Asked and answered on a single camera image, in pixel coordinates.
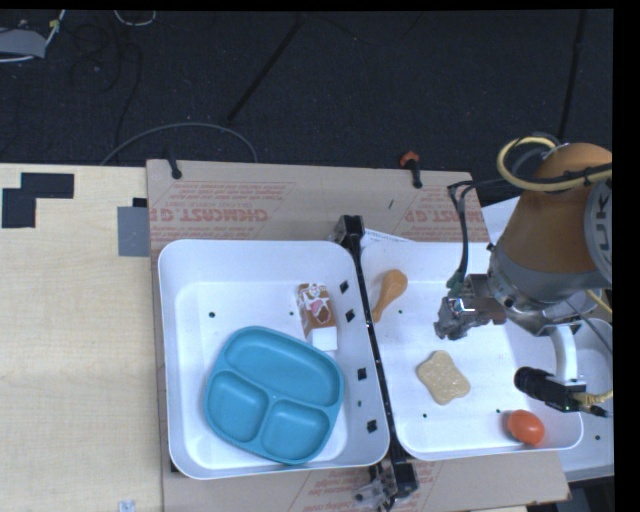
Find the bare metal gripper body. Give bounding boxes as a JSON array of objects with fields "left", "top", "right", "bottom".
[{"left": 438, "top": 273, "right": 603, "bottom": 337}]

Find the white plastic tray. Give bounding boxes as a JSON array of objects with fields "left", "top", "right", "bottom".
[
  {"left": 157, "top": 238, "right": 392, "bottom": 481},
  {"left": 358, "top": 238, "right": 585, "bottom": 462}
]

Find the beige toy bread slice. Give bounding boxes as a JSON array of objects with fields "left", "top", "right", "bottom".
[{"left": 415, "top": 349, "right": 472, "bottom": 406}]

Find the tan toy chicken drumstick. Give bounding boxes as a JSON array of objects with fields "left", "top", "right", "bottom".
[{"left": 370, "top": 268, "right": 409, "bottom": 324}]

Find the thin black rod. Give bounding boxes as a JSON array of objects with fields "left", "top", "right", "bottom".
[{"left": 345, "top": 234, "right": 407, "bottom": 469}]

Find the white paper slip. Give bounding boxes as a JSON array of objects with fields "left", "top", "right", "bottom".
[{"left": 363, "top": 227, "right": 415, "bottom": 245}]

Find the orange toy egg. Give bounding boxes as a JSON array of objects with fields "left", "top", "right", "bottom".
[{"left": 506, "top": 408, "right": 546, "bottom": 447}]

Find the brown and white carton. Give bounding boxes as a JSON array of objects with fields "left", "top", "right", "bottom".
[{"left": 295, "top": 282, "right": 340, "bottom": 353}]

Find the blue divided plate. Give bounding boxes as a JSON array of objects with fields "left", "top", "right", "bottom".
[{"left": 202, "top": 325, "right": 346, "bottom": 467}]

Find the brown cardboard board red print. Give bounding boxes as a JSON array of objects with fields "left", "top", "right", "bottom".
[{"left": 145, "top": 158, "right": 572, "bottom": 512}]

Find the black cylinder on white bracket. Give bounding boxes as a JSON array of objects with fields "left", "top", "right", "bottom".
[{"left": 513, "top": 323, "right": 589, "bottom": 414}]

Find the black block with thin wires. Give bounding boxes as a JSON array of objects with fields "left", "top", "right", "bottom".
[
  {"left": 388, "top": 461, "right": 419, "bottom": 500},
  {"left": 333, "top": 214, "right": 365, "bottom": 246}
]

